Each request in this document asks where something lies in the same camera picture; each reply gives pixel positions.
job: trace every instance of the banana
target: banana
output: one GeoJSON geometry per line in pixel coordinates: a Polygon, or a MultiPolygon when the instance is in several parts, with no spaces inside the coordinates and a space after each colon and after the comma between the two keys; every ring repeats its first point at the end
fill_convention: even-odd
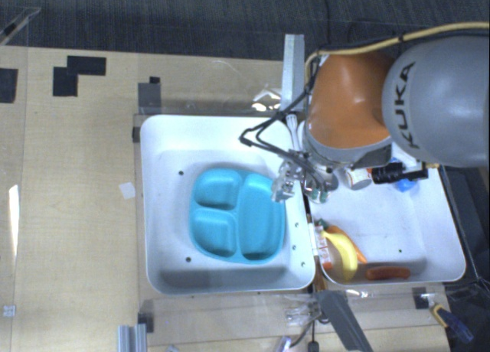
{"type": "Polygon", "coordinates": [[[344,279],[348,282],[358,270],[358,257],[351,240],[341,233],[328,233],[322,231],[321,235],[327,238],[337,249],[342,259],[342,271],[344,279]]]}

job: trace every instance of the brown hot dog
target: brown hot dog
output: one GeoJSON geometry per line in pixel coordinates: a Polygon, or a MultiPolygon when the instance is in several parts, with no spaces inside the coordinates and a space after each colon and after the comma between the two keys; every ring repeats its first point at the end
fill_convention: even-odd
{"type": "Polygon", "coordinates": [[[368,280],[408,279],[410,269],[404,266],[376,266],[366,271],[368,280]]]}

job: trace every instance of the yellow cable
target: yellow cable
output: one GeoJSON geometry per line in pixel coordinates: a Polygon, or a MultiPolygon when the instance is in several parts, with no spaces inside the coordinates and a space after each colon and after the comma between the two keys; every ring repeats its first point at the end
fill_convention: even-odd
{"type": "Polygon", "coordinates": [[[394,46],[395,44],[399,44],[401,42],[414,41],[422,37],[429,37],[432,35],[440,34],[442,32],[460,31],[460,30],[469,30],[469,29],[488,30],[489,28],[490,28],[490,22],[485,22],[485,21],[469,21],[464,23],[452,23],[452,24],[439,25],[433,28],[427,28],[426,30],[410,32],[408,34],[404,34],[402,37],[391,37],[385,41],[376,42],[362,47],[353,47],[350,49],[341,49],[341,50],[317,50],[315,53],[311,54],[305,62],[305,74],[306,74],[305,78],[309,79],[310,76],[309,65],[312,62],[312,60],[314,60],[315,58],[321,55],[363,54],[363,53],[369,53],[371,51],[384,49],[386,47],[394,46]]]}

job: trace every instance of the carrot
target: carrot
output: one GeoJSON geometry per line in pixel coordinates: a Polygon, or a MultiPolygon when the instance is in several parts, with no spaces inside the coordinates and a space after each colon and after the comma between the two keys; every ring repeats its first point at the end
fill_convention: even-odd
{"type": "MultiPolygon", "coordinates": [[[[347,238],[349,238],[349,240],[352,242],[352,239],[350,238],[350,236],[347,233],[345,233],[344,230],[340,229],[337,226],[330,226],[329,228],[327,228],[327,232],[328,233],[341,233],[342,235],[345,235],[347,238]]],[[[354,248],[355,248],[355,253],[356,253],[356,256],[358,257],[358,261],[361,263],[368,263],[368,260],[366,259],[364,254],[359,250],[359,248],[356,246],[356,244],[354,242],[352,242],[352,246],[354,246],[354,248]]]]}

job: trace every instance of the blue plate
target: blue plate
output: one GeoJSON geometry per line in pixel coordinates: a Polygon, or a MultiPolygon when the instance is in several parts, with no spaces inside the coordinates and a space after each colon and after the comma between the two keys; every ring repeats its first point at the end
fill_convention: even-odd
{"type": "Polygon", "coordinates": [[[284,204],[270,199],[272,180],[254,172],[213,168],[192,189],[189,231],[207,256],[230,262],[270,261],[284,240],[284,204]]]}

